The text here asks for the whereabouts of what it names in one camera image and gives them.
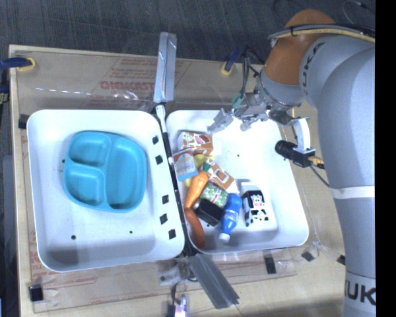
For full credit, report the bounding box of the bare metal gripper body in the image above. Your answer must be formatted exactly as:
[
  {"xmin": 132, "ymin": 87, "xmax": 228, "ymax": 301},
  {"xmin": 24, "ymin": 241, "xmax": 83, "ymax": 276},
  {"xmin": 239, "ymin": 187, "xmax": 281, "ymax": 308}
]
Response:
[{"xmin": 233, "ymin": 90, "xmax": 302, "ymax": 125}]

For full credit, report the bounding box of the white plastic tray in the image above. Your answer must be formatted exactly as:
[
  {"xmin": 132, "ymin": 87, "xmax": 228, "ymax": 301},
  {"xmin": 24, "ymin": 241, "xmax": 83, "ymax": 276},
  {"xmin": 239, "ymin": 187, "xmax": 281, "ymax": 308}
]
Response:
[
  {"xmin": 26, "ymin": 108, "xmax": 186, "ymax": 273},
  {"xmin": 164, "ymin": 109, "xmax": 310, "ymax": 255}
]

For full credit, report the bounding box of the orange and white carton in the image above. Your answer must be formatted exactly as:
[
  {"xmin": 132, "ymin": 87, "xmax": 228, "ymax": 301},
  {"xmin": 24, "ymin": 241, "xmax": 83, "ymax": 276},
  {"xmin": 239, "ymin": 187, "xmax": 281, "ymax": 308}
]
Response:
[{"xmin": 177, "ymin": 130, "xmax": 215, "ymax": 157}]

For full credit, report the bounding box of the yellow banana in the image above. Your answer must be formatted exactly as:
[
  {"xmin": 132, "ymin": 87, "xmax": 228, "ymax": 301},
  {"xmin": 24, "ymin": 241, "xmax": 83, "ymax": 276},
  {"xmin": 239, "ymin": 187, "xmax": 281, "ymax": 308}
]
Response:
[{"xmin": 183, "ymin": 153, "xmax": 216, "ymax": 188}]

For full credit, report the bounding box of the orange carton with white window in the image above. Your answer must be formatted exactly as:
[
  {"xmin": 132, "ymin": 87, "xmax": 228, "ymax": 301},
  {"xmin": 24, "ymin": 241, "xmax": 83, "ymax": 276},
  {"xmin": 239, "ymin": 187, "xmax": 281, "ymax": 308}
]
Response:
[{"xmin": 203, "ymin": 161, "xmax": 236, "ymax": 192}]

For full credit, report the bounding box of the white carton with blue print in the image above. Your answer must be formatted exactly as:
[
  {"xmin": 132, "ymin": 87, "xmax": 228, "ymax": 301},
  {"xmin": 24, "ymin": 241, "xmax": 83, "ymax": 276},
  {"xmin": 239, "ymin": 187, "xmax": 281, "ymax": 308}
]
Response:
[{"xmin": 172, "ymin": 148, "xmax": 199, "ymax": 182}]

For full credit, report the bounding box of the orange carrot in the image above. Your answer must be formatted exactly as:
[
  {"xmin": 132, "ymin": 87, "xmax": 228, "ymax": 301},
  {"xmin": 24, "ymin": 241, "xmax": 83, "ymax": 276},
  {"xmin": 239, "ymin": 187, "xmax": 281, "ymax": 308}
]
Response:
[{"xmin": 183, "ymin": 170, "xmax": 209, "ymax": 210}]

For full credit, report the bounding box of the green patterned can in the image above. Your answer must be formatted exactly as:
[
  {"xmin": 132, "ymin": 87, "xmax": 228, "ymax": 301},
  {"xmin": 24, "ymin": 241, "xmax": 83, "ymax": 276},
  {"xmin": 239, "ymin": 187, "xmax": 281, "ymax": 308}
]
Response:
[{"xmin": 199, "ymin": 181, "xmax": 230, "ymax": 209}]

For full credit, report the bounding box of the black and white cow carton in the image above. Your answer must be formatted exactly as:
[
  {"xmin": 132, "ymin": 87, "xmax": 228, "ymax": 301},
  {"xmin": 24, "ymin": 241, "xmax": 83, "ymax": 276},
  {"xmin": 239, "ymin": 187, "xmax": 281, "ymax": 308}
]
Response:
[{"xmin": 240, "ymin": 181, "xmax": 271, "ymax": 228}]

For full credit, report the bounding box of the black box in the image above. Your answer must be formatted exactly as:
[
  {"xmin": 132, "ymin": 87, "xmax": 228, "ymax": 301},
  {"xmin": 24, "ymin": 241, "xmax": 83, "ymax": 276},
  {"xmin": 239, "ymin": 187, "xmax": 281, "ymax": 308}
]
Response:
[{"xmin": 193, "ymin": 197, "xmax": 226, "ymax": 227}]

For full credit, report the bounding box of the blue bottle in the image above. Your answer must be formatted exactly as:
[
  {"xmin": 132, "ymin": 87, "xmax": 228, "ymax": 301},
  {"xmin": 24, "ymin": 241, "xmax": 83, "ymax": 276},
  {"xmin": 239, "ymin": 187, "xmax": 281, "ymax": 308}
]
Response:
[{"xmin": 218, "ymin": 193, "xmax": 244, "ymax": 244}]

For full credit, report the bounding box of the blue divided plate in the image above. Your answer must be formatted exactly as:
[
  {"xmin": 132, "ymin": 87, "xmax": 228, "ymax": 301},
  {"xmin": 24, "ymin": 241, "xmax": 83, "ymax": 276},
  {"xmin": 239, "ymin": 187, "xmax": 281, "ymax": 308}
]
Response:
[{"xmin": 63, "ymin": 130, "xmax": 149, "ymax": 214}]

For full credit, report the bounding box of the brown sausage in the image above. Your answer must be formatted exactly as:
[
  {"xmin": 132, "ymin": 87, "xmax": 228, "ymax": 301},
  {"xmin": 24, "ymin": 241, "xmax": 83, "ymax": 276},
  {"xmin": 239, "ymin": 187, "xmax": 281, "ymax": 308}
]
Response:
[{"xmin": 184, "ymin": 208, "xmax": 207, "ymax": 249}]

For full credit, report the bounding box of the brown cardboard board red print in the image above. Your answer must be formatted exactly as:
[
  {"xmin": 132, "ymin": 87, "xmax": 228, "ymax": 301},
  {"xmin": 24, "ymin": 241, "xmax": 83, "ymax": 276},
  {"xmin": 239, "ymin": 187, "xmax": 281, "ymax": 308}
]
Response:
[{"xmin": 15, "ymin": 50, "xmax": 321, "ymax": 314}]

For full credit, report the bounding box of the black cylinder on white bracket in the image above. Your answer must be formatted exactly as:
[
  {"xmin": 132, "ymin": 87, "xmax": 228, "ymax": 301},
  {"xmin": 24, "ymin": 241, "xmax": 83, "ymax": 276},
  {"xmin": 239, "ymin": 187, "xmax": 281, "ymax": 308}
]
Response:
[{"xmin": 275, "ymin": 116, "xmax": 317, "ymax": 168}]

